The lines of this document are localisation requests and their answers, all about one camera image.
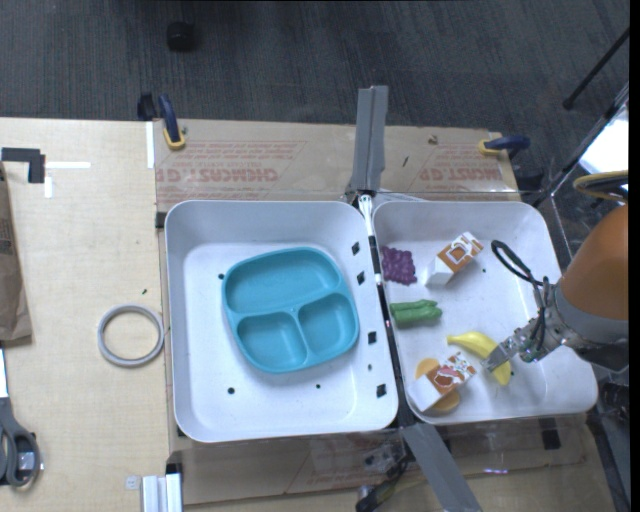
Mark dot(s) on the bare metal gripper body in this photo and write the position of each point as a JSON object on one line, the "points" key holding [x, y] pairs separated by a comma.
{"points": [[532, 342]]}

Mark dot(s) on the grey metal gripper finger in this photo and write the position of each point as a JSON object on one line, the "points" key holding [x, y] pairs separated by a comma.
{"points": [[495, 360]]}

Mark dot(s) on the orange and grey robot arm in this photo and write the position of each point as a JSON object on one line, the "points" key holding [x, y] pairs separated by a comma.
{"points": [[600, 260]]}

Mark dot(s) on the yellow banana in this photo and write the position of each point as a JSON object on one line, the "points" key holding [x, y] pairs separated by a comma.
{"points": [[475, 341]]}

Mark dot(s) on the white plastic tray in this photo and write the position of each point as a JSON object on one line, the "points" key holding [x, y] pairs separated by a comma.
{"points": [[500, 305], [200, 400]]}

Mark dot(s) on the orange and white carton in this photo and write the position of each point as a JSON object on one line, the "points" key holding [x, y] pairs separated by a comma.
{"points": [[440, 382], [452, 262]]}

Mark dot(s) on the orange round biscuit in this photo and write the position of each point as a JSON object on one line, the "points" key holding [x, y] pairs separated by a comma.
{"points": [[425, 368]]}

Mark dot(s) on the green asparagus bundle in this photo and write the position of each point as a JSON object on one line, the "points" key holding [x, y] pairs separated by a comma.
{"points": [[415, 314]]}

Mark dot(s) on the purple grapes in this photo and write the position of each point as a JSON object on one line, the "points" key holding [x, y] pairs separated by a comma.
{"points": [[398, 265]]}

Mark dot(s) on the thin black and white rod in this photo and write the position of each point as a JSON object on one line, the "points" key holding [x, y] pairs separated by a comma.
{"points": [[373, 250]]}

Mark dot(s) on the blue divided plate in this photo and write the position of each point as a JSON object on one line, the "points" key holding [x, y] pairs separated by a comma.
{"points": [[280, 285]]}

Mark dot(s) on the brown cardboard board red print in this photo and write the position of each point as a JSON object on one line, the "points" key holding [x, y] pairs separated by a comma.
{"points": [[250, 150]]}

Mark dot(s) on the white tape roll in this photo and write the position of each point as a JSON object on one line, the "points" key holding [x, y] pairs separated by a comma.
{"points": [[101, 336]]}

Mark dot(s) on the black caster wheel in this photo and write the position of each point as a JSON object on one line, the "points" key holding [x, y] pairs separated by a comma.
{"points": [[180, 35]]}

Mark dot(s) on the brown paper bag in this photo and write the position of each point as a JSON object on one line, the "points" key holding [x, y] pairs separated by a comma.
{"points": [[10, 280]]}

